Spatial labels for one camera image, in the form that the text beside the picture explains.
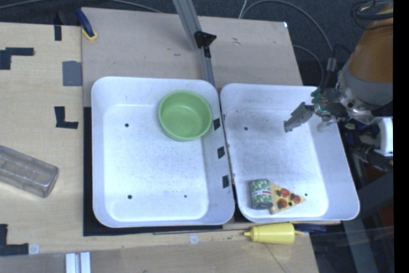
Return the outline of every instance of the gray tape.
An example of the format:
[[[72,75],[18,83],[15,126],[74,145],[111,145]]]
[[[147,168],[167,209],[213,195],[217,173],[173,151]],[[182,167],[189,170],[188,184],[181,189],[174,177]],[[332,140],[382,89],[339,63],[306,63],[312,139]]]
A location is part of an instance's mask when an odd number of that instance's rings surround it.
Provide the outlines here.
[[[63,62],[63,86],[82,86],[82,65],[77,61]]]

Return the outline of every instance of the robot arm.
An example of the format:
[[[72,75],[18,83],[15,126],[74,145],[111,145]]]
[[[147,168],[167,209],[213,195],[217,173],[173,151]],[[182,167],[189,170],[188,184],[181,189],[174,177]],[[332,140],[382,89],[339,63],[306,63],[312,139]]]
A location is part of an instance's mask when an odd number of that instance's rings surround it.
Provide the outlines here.
[[[318,129],[350,119],[364,125],[379,125],[381,146],[376,153],[393,154],[393,3],[368,15],[376,1],[360,3],[353,17],[370,20],[349,60],[338,74],[335,88],[317,89],[312,104],[301,103],[284,122],[286,132],[312,115],[322,117]]]

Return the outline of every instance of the white tray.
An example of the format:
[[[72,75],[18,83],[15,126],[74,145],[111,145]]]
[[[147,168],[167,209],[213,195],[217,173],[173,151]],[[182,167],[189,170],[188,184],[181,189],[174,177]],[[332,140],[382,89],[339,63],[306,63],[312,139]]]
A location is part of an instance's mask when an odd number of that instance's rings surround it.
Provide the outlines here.
[[[311,103],[308,86],[228,84],[220,102],[238,206],[252,222],[349,220],[359,199],[336,124],[317,131],[321,118],[285,133],[284,120],[301,102]],[[271,215],[251,208],[249,182],[267,178],[307,201]]]
[[[158,120],[162,97],[200,94],[217,124],[200,139],[175,141]],[[224,224],[235,209],[217,90],[182,79],[103,77],[91,91],[93,210],[120,227]]]

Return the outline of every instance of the blue clamp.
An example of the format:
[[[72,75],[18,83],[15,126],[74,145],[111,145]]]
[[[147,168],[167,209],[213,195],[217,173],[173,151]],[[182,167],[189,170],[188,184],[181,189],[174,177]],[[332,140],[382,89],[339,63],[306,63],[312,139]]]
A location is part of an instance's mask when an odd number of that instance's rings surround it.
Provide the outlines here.
[[[79,20],[82,26],[82,33],[88,39],[88,41],[95,41],[97,38],[97,33],[91,27],[87,16],[85,16],[84,12],[80,9],[75,10],[75,16]]]

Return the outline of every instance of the green can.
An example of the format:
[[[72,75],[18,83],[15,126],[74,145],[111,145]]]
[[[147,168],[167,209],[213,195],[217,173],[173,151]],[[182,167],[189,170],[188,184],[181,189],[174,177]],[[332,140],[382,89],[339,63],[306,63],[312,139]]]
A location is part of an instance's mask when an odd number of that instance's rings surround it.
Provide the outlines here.
[[[250,193],[253,209],[269,209],[273,206],[269,180],[260,178],[250,182]]]

